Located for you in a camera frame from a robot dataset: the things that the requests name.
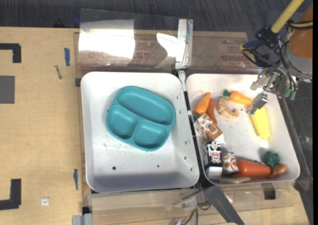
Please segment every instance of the small white sticker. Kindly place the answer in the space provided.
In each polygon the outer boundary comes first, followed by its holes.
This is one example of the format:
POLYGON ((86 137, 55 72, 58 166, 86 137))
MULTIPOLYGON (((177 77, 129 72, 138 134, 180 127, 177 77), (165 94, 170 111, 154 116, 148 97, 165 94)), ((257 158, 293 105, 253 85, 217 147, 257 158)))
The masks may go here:
POLYGON ((42 206, 48 206, 50 204, 50 198, 46 197, 46 198, 41 198, 41 205, 42 206))

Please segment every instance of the yellow pole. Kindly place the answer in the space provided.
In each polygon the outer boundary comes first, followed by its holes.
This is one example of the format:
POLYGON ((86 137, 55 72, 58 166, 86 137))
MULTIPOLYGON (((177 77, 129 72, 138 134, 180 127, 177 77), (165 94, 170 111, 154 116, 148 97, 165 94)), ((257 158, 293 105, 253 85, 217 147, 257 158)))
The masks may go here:
POLYGON ((278 33, 303 2, 304 0, 292 0, 276 22, 272 25, 272 32, 278 33))

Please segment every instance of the gray square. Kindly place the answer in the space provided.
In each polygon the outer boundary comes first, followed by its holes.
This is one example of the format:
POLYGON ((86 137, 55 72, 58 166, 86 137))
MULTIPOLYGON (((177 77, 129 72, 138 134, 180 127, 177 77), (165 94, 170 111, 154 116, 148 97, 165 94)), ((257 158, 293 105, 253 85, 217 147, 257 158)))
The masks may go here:
POLYGON ((0 76, 0 104, 14 104, 15 76, 0 76))

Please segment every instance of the teal plate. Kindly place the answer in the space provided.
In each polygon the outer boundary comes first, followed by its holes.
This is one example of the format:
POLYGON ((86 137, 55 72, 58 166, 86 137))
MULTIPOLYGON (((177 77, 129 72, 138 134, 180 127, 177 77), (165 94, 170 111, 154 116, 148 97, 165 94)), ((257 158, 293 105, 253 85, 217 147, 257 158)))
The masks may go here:
POLYGON ((122 88, 106 117, 108 131, 133 147, 155 151, 163 146, 175 121, 173 106, 162 97, 137 86, 122 88))

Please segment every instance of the wood surface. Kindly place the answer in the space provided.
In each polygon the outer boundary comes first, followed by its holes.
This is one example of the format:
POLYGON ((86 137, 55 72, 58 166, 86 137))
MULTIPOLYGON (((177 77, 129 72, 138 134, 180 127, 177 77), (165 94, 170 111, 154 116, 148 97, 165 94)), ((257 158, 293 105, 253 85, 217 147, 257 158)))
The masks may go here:
MULTIPOLYGON (((0 104, 0 200, 9 198, 11 179, 22 180, 22 203, 19 209, 0 211, 0 225, 70 225, 72 215, 81 214, 84 199, 75 86, 77 32, 68 28, 0 27, 0 43, 19 43, 22 48, 21 64, 12 63, 11 51, 0 50, 0 75, 15 76, 15 103, 0 104), (66 66, 64 48, 70 50, 70 66, 66 66), (78 190, 74 169, 78 170, 78 190), (43 197, 50 197, 50 205, 41 205, 43 197)), ((266 209, 239 211, 245 224, 309 224, 299 192, 291 185, 287 206, 272 208, 269 204, 266 209)), ((100 217, 95 221, 103 224, 100 217)), ((171 221, 127 225, 169 225, 171 221)), ((225 224, 225 220, 219 214, 199 216, 199 225, 212 224, 225 224)))

